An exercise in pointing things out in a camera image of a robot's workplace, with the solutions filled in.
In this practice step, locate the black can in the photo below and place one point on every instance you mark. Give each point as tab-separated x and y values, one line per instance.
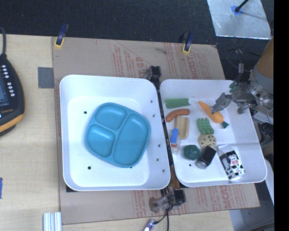
207	156

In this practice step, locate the orange sausage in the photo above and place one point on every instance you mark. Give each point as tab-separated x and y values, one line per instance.
177	113

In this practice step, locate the beige bread piece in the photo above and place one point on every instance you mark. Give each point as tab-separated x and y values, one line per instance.
183	127

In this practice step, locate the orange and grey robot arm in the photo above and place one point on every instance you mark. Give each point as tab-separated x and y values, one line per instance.
266	64

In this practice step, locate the blue and white carton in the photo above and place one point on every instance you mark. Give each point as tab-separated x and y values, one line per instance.
174	138

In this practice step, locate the beige chocolate chip biscuit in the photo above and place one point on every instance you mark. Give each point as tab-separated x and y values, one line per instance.
207	141

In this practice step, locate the orange carrot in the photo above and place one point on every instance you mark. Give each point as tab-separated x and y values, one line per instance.
216	116

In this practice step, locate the black cylinder on white bracket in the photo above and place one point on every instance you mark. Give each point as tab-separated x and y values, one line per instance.
265	129

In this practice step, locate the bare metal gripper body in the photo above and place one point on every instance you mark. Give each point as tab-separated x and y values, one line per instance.
263	98

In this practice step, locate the brown cardboard board red print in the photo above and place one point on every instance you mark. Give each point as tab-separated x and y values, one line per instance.
106	56

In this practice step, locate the thin black and white rod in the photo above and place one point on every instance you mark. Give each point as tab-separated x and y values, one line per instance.
161	112

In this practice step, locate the white cow print carton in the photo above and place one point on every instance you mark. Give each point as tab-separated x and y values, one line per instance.
233	165

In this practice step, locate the green celery stick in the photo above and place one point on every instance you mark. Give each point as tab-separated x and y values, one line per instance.
177	103

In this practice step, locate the white plastic tray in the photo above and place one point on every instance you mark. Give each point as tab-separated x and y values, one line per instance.
240	133
77	138

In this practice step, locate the blue divided plate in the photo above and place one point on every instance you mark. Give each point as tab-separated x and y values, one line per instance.
118	135

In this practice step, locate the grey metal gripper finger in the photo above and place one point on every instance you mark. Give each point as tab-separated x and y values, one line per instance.
221	103
243	109

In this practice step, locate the dark green broccoli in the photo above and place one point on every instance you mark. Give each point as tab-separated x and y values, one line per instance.
191	152

